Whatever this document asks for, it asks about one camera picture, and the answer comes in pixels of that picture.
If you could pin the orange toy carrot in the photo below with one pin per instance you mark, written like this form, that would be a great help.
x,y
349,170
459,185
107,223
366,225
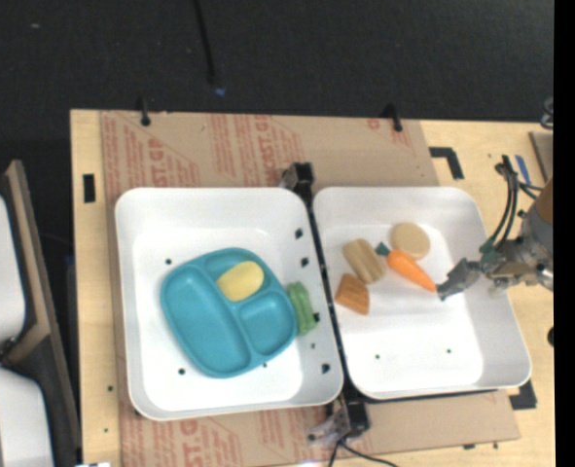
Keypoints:
x,y
408,268

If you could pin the white plastic tray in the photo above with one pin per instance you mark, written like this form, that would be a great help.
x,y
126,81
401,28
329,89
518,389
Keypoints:
x,y
413,338
170,212

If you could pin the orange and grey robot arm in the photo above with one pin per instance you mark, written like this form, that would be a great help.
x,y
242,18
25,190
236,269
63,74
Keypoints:
x,y
543,217

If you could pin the green toy vegetable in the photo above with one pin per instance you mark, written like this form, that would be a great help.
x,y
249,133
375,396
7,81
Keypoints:
x,y
302,309

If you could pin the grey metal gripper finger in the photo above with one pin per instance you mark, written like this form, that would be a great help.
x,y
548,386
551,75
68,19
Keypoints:
x,y
459,279

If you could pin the blue divided plate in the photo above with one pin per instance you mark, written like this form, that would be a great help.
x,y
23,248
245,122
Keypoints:
x,y
194,314

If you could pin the beige toy bread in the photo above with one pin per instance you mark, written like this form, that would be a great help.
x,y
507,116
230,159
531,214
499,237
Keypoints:
x,y
364,261

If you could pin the thin black rod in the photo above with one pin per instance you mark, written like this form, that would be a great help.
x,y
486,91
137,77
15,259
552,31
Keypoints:
x,y
327,280

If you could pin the brown cardboard board red print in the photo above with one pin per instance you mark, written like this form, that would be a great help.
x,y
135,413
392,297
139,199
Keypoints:
x,y
248,149

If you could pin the brown toy bread wedge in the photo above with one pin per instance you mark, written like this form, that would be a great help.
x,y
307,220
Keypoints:
x,y
352,295

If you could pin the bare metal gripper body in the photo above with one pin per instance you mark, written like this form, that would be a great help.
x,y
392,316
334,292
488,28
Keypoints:
x,y
513,261

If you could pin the tan round biscuit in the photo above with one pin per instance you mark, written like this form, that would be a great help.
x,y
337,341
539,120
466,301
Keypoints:
x,y
410,240

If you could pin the yellow toy potato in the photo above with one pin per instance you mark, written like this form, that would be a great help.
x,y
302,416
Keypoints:
x,y
240,281

